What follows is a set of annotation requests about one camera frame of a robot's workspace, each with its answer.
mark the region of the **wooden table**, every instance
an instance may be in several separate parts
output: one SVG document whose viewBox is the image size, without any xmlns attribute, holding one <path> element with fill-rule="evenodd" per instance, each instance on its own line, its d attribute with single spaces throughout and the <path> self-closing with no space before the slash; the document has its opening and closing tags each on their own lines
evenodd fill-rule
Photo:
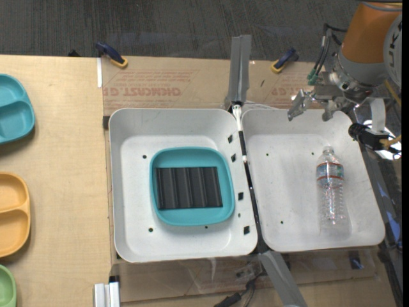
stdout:
<svg viewBox="0 0 409 307">
<path fill-rule="evenodd" d="M 36 116 L 28 137 L 0 146 L 0 171 L 26 181 L 32 217 L 24 247 L 0 264 L 15 276 L 18 307 L 92 306 L 93 285 L 107 283 L 111 270 L 96 58 L 0 56 L 0 73 L 22 83 Z M 394 306 L 385 268 L 374 262 L 375 278 L 302 285 L 300 291 L 309 306 Z M 124 305 L 213 306 L 225 296 Z M 274 289 L 263 289 L 251 306 L 281 301 Z"/>
</svg>

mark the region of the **orange divided plate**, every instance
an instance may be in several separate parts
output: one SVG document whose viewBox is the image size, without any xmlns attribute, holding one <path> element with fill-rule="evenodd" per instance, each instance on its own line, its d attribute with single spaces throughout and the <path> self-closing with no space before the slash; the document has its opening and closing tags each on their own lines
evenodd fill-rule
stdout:
<svg viewBox="0 0 409 307">
<path fill-rule="evenodd" d="M 30 232 L 30 201 L 26 183 L 16 174 L 0 172 L 0 258 L 19 250 Z"/>
</svg>

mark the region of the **cardboard sheet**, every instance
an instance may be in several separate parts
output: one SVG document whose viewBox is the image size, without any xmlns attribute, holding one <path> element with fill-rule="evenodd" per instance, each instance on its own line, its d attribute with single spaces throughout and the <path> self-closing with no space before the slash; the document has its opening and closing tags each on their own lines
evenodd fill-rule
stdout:
<svg viewBox="0 0 409 307">
<path fill-rule="evenodd" d="M 125 69 L 102 58 L 104 115 L 133 108 L 224 108 L 229 88 L 230 60 L 127 57 Z M 271 61 L 251 61 L 249 103 L 288 109 L 291 97 L 307 85 L 313 63 L 289 63 L 280 73 Z M 312 108 L 321 108 L 313 104 Z"/>
</svg>

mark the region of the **bottle label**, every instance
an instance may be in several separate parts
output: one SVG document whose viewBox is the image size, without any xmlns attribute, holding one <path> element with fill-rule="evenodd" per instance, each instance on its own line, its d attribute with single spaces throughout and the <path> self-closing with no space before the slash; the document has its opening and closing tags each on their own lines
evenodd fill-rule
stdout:
<svg viewBox="0 0 409 307">
<path fill-rule="evenodd" d="M 321 180 L 322 178 L 339 178 L 343 180 L 344 166 L 333 162 L 324 162 L 317 166 L 316 178 L 317 180 Z"/>
</svg>

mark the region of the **blue clamp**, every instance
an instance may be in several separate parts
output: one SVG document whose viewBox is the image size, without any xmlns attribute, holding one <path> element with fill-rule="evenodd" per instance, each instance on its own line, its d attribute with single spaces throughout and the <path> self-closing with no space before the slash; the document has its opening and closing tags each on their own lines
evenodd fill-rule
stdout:
<svg viewBox="0 0 409 307">
<path fill-rule="evenodd" d="M 100 56 L 106 54 L 110 57 L 111 63 L 114 65 L 125 68 L 128 65 L 128 60 L 122 57 L 114 48 L 103 42 L 97 42 L 95 48 L 99 51 Z"/>
<path fill-rule="evenodd" d="M 299 58 L 299 55 L 297 54 L 296 50 L 294 48 L 290 48 L 289 51 L 287 51 L 283 57 L 280 59 L 274 61 L 271 65 L 271 71 L 278 74 L 283 70 L 283 68 L 286 66 L 286 63 L 288 61 L 297 61 Z"/>
</svg>

